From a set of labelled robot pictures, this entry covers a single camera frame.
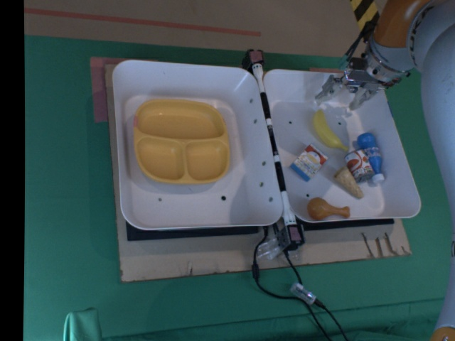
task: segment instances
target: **bottle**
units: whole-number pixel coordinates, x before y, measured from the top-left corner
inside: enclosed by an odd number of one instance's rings
[[[378,145],[376,144],[376,138],[371,133],[364,133],[358,136],[357,144],[366,153],[370,165],[375,172],[375,175],[371,178],[374,184],[382,182],[385,177],[382,174],[382,156],[379,151]]]

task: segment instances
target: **banana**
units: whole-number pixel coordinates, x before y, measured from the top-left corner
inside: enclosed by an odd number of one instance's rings
[[[340,138],[338,138],[332,129],[330,129],[330,126],[327,124],[326,115],[322,110],[318,110],[314,114],[313,125],[320,140],[326,146],[330,148],[343,149],[344,151],[348,150],[348,147],[343,145]]]

